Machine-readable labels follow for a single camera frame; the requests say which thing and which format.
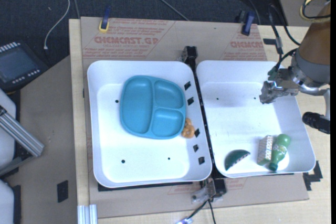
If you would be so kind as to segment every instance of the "green bottle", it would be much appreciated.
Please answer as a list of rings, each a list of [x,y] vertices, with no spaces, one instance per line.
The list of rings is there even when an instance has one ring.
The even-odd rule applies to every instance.
[[[272,148],[271,162],[269,164],[269,169],[276,171],[278,169],[278,163],[281,161],[286,153],[287,147],[290,144],[290,137],[285,134],[280,134]]]

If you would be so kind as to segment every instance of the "robotic arm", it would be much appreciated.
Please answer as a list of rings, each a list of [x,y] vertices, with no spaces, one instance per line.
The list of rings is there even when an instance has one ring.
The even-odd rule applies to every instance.
[[[330,134],[330,7],[329,1],[309,27],[301,45],[292,54],[291,66],[271,70],[259,96],[261,103],[274,102],[277,97],[299,92],[324,96],[326,114],[306,112],[305,124]]]

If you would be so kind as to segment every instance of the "blue plate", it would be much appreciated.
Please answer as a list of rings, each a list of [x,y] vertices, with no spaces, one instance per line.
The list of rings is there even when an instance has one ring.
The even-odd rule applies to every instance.
[[[175,83],[150,76],[134,76],[123,87],[120,120],[131,134],[168,139],[182,132],[185,96]]]

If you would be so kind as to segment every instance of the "blue clip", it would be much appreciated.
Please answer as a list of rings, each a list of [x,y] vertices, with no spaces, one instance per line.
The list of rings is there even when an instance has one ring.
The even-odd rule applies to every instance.
[[[245,25],[242,28],[241,33],[245,36],[249,36],[250,35],[250,30],[251,30],[251,25],[253,23],[255,17],[255,13],[254,12],[248,12],[246,15],[246,19],[245,19]]]
[[[110,16],[110,12],[111,12],[112,7],[111,6],[107,6],[105,9],[105,13],[104,13],[104,18],[102,21],[100,21],[99,24],[99,31],[102,33],[106,33],[107,30],[109,29],[109,16]]]

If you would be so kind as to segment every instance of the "wooden table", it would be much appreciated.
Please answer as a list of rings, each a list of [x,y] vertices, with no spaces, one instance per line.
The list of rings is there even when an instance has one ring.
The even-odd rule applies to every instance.
[[[274,38],[270,26],[258,26],[262,38]],[[289,27],[293,37],[301,41],[307,27]],[[70,56],[72,76],[72,97],[74,108],[75,153],[76,153],[76,178],[78,205],[89,205],[89,183],[86,147],[85,108],[83,99],[83,72],[81,51],[81,26],[80,20],[69,21],[70,31]],[[295,48],[287,37],[282,27],[278,28],[282,37],[284,51]],[[265,45],[265,52],[269,61],[277,61],[274,46]],[[282,63],[285,67],[290,64],[290,59]],[[301,113],[313,111],[325,114],[323,97],[312,97],[299,93],[297,101]],[[309,192],[309,200],[296,202],[281,202],[277,204],[263,204],[241,207],[216,208],[214,214],[216,222],[220,223],[331,223],[331,175],[330,175],[330,136],[323,134],[307,126],[307,131],[312,143],[316,160],[322,171],[321,182],[312,183],[312,191]],[[100,224],[157,224],[176,223],[190,215],[191,211],[179,211],[172,213],[139,215],[130,217],[117,217],[99,219]],[[201,210],[194,217],[194,223],[213,223],[209,209]]]

